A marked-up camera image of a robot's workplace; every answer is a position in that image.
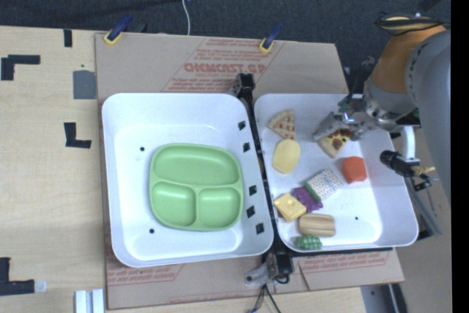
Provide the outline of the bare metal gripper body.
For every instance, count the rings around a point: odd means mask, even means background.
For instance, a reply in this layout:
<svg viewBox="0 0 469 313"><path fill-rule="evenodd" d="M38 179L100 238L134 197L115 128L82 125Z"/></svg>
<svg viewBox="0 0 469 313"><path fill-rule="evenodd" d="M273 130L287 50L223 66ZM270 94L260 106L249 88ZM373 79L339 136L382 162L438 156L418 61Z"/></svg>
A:
<svg viewBox="0 0 469 313"><path fill-rule="evenodd" d="M341 121L355 132L375 128L392 131L399 118L367 94L348 95L341 100Z"/></svg>

